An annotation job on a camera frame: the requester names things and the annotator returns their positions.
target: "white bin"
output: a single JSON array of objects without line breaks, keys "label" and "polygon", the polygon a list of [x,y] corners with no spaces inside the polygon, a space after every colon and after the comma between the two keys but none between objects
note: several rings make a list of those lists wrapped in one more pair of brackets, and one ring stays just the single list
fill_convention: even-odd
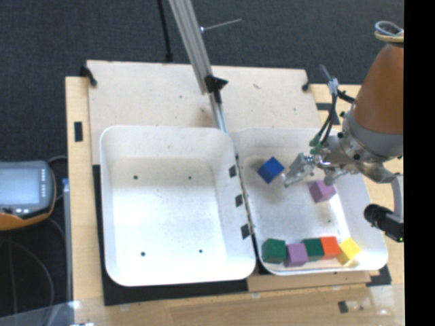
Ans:
[{"label": "white bin", "polygon": [[363,216],[370,198],[361,174],[339,177],[334,185],[336,194],[328,201],[315,203],[309,185],[324,178],[322,170],[316,168],[313,176],[288,188],[283,186],[281,177],[267,184],[257,173],[271,157],[286,167],[283,173],[288,172],[300,152],[309,152],[309,141],[317,131],[315,128],[252,128],[234,138],[257,247],[261,251],[262,243],[268,238],[290,244],[305,238],[336,236],[338,242],[352,237],[362,252],[346,266],[336,259],[321,259],[286,268],[284,264],[263,262],[261,252],[259,258],[267,270],[277,275],[378,270],[387,263],[388,252],[382,231],[372,228]]},{"label": "white bin", "polygon": [[124,286],[249,276],[256,264],[231,138],[215,128],[112,126],[100,140],[104,252]]}]

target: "metal pole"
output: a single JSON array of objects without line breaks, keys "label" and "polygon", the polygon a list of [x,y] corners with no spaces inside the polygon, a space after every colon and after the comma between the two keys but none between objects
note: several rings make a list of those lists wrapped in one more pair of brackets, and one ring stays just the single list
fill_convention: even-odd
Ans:
[{"label": "metal pole", "polygon": [[[192,2],[191,0],[169,0],[169,4],[183,39],[184,47],[193,66],[199,88],[203,94],[210,94],[211,91],[207,87],[205,78],[213,76],[213,72]],[[216,97],[213,94],[209,96],[217,127],[224,132],[228,132],[222,104],[216,101]]]}]

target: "foam block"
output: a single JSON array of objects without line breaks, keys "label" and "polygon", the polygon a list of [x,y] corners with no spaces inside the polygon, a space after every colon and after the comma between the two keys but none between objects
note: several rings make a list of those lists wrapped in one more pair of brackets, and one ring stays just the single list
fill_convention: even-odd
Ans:
[{"label": "foam block", "polygon": [[287,245],[287,258],[284,261],[285,267],[301,267],[308,260],[307,248],[303,242]]},{"label": "foam block", "polygon": [[262,259],[271,264],[280,264],[287,258],[285,241],[269,238],[262,245]]},{"label": "foam block", "polygon": [[271,183],[272,180],[284,170],[284,167],[275,157],[261,165],[258,169],[258,174],[266,181],[266,183]]},{"label": "foam block", "polygon": [[333,259],[341,254],[337,238],[334,236],[322,236],[320,238],[321,247],[324,250],[322,259]]},{"label": "foam block", "polygon": [[327,186],[322,180],[315,181],[310,186],[310,193],[316,203],[325,202],[335,195],[334,185]]},{"label": "foam block", "polygon": [[319,238],[304,239],[302,242],[307,248],[308,260],[310,262],[318,261],[324,256],[324,250],[321,247],[321,242]]},{"label": "foam block", "polygon": [[348,263],[351,259],[353,259],[358,253],[361,252],[361,248],[358,244],[352,239],[348,238],[344,242],[339,245],[341,253],[337,256],[338,262],[341,264]]}]

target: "purple cube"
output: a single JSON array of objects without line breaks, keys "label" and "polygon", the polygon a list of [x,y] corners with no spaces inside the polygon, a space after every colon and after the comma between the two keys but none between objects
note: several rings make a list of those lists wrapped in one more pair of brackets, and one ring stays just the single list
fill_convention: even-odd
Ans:
[{"label": "purple cube", "polygon": [[336,191],[334,185],[327,186],[322,180],[318,180],[310,186],[310,193],[314,202],[319,203],[331,199]]},{"label": "purple cube", "polygon": [[307,248],[303,242],[287,244],[287,258],[284,261],[285,267],[301,267],[308,260]]}]

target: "cable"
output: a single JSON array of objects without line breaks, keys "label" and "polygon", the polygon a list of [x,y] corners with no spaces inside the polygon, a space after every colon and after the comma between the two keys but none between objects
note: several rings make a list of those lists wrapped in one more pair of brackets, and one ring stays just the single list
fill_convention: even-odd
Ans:
[{"label": "cable", "polygon": [[58,161],[60,161],[60,160],[67,161],[67,160],[68,160],[68,157],[67,157],[67,156],[64,156],[64,155],[56,156],[56,157],[50,158],[50,159],[47,161],[47,163],[48,163],[49,165],[52,165],[52,164],[54,164],[54,163],[56,163],[56,162],[58,162]]},{"label": "cable", "polygon": [[[38,258],[38,256],[36,256],[34,253],[32,253],[26,247],[22,246],[21,244],[18,244],[17,242],[13,241],[12,239],[9,239],[7,241],[8,241],[8,244],[10,247],[11,247],[11,245],[18,247],[19,249],[24,251],[26,254],[28,254],[30,257],[32,257],[39,264],[39,266],[42,268],[43,272],[45,273],[45,275],[47,277],[48,284],[50,286],[50,300],[49,300],[48,307],[49,308],[52,307],[53,303],[54,303],[54,283],[53,283],[53,279],[52,279],[51,274],[50,274],[49,270],[47,269],[46,265],[40,260],[40,258]],[[13,288],[14,288],[14,293],[16,294],[16,286],[13,286]],[[45,315],[44,319],[41,322],[41,325],[46,324],[49,316],[50,316],[50,313],[47,313],[47,315]]]},{"label": "cable", "polygon": [[332,123],[334,121],[334,114],[335,114],[336,104],[337,104],[337,95],[333,95],[332,96],[331,110],[329,111],[328,120],[327,120],[327,122],[329,123],[328,124],[328,129],[326,130],[325,136],[322,139],[320,145],[324,145],[325,144],[326,140],[328,140],[329,134],[331,133]]},{"label": "cable", "polygon": [[59,200],[61,200],[63,198],[63,194],[57,196],[56,200],[54,201],[54,203],[56,204]]},{"label": "cable", "polygon": [[350,103],[350,104],[352,104],[352,103],[355,101],[355,98],[353,98],[353,97],[351,97],[351,96],[348,96],[348,95],[346,94],[346,91],[345,91],[345,90],[341,91],[341,90],[338,89],[337,92],[338,92],[338,97],[339,97],[340,99],[343,99],[344,101],[346,101],[346,102],[348,102],[348,103]]},{"label": "cable", "polygon": [[53,220],[50,217],[47,220],[48,220],[48,223],[50,223],[54,228],[56,228],[57,232],[60,234],[60,237],[62,237],[63,242],[65,242],[65,234],[63,233],[63,230],[59,226],[59,224],[57,222],[55,222],[55,220]]},{"label": "cable", "polygon": [[12,238],[9,235],[7,240],[7,248],[9,251],[9,269],[11,273],[11,285],[12,285],[12,305],[14,308],[14,314],[18,313],[18,297],[16,293],[16,281],[15,281],[15,271],[14,271],[14,259],[12,258]]},{"label": "cable", "polygon": [[320,140],[322,134],[324,133],[326,127],[328,126],[329,122],[331,121],[333,114],[334,114],[334,111],[332,110],[332,106],[331,106],[331,109],[328,112],[328,116],[324,122],[324,125],[320,128],[319,132],[317,133],[319,140]]}]

